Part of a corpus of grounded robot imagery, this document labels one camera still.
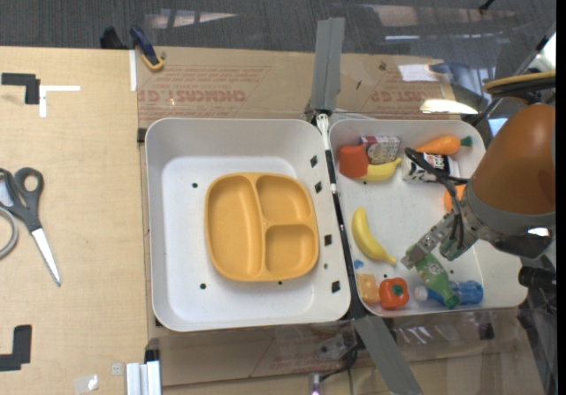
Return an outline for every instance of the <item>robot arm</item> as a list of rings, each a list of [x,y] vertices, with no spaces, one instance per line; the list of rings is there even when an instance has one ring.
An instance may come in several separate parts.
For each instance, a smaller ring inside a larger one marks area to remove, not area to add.
[[[503,252],[539,258],[556,227],[555,133],[554,106],[533,104],[509,118],[463,199],[407,251],[403,264],[411,268],[439,244],[453,261],[478,239]],[[456,234],[455,221],[461,228]]]

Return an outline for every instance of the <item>yellow banana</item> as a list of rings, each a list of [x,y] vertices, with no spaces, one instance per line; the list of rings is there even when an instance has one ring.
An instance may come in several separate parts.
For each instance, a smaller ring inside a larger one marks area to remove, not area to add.
[[[352,234],[354,235],[354,241],[368,258],[395,265],[397,259],[389,255],[377,240],[373,238],[363,207],[359,207],[354,211],[352,217]]]
[[[358,177],[363,181],[381,181],[384,179],[390,179],[395,173],[395,169],[401,163],[402,159],[400,157],[395,158],[391,163],[383,164],[368,164],[368,172],[362,177]]]

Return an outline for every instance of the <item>yellow plate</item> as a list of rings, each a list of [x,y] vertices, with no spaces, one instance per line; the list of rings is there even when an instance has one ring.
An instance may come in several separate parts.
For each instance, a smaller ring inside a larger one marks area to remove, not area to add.
[[[214,180],[206,193],[204,228],[214,267],[232,280],[299,277],[318,259],[312,200],[286,175],[241,172]]]

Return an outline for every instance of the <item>green bottle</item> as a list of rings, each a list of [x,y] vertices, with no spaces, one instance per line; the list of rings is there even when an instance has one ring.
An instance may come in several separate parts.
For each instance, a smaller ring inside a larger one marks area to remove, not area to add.
[[[460,304],[460,298],[450,287],[446,270],[434,255],[430,252],[426,254],[422,260],[415,263],[415,268],[424,284],[442,296],[446,307],[454,308]]]

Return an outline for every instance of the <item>blue water bottle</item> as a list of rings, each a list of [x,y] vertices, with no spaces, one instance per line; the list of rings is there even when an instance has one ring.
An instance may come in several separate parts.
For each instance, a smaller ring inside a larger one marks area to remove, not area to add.
[[[468,280],[467,282],[454,282],[451,280],[449,284],[452,291],[460,298],[459,305],[479,304],[484,299],[484,289],[475,280]],[[442,296],[424,285],[419,285],[415,288],[415,299],[420,301],[436,300],[440,304],[444,304]]]

